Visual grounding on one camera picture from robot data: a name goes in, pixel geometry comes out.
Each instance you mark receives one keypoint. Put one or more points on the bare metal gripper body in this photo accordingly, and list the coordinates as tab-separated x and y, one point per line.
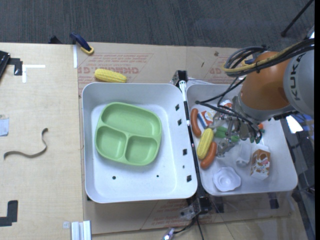
235	126

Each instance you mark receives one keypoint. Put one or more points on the orange sausage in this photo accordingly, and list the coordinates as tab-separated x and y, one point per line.
209	157
195	124

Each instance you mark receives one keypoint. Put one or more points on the thin black and white rod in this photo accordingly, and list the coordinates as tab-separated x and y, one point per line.
186	114

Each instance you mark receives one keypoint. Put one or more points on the white fluted bowl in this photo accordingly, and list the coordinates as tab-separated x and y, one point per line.
226	180

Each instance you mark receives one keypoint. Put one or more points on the brown cardboard board red print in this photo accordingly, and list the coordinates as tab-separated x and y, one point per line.
155	59

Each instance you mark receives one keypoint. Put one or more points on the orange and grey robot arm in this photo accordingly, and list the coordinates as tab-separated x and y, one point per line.
270	89

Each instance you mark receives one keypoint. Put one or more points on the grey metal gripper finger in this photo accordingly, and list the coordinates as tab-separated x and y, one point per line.
221	150
229	143

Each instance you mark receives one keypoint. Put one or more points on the green divided plate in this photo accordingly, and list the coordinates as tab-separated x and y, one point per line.
130	119

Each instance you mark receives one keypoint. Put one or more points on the white and orange packet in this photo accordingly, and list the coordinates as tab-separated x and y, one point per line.
226	103

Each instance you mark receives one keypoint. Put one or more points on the grey curled strip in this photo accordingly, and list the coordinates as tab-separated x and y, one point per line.
27	155

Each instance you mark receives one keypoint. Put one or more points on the white packet blue orange print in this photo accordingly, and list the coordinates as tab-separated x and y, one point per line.
205	117

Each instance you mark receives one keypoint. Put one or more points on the orange carrot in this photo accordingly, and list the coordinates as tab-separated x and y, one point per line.
261	126

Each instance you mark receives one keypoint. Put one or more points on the green pea pod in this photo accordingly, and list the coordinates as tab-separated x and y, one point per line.
221	132

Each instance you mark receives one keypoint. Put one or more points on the white plastic tray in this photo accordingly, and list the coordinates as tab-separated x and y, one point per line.
140	181
277	174

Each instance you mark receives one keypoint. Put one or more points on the brown and white carton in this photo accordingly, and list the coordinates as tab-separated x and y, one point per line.
261	164

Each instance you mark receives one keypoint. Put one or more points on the clear plastic bottle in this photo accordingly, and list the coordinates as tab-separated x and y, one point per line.
243	155

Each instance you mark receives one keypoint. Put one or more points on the yellow corn cob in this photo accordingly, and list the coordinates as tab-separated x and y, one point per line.
205	144
110	75

